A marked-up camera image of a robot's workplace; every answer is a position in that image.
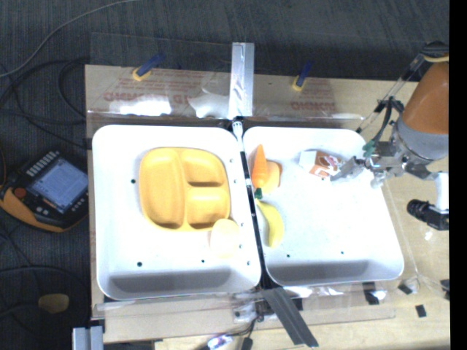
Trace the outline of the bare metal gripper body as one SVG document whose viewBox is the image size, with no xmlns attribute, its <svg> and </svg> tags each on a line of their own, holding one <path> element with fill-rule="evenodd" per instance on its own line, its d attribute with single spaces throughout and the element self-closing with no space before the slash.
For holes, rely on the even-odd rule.
<svg viewBox="0 0 467 350">
<path fill-rule="evenodd" d="M 375 180 L 386 180 L 411 174 L 421 180 L 434 180 L 435 174 L 427 166 L 433 161 L 408 149 L 404 143 L 370 140 L 363 147 L 365 167 L 374 174 Z"/>
</svg>

